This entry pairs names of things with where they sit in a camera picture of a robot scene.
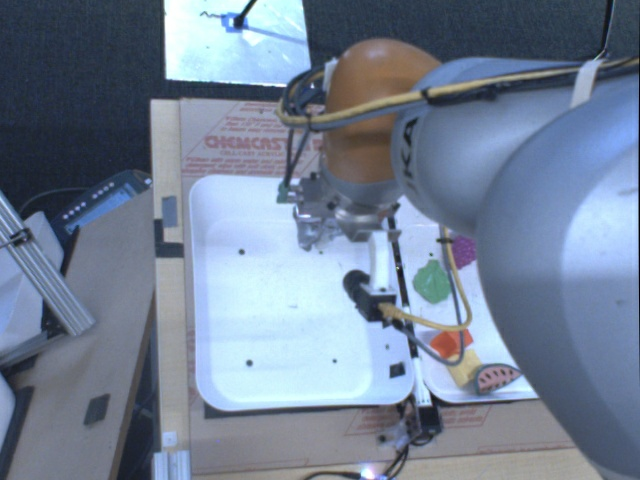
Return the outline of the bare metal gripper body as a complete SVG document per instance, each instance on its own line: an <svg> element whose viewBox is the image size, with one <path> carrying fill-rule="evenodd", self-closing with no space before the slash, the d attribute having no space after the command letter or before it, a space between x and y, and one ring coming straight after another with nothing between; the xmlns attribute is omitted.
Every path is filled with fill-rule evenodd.
<svg viewBox="0 0 640 480"><path fill-rule="evenodd" d="M291 187L295 222L302 218L335 218L351 242L363 242L382 228L395 214L401 189L393 180L355 183L341 180L328 171L313 173Z"/></svg>

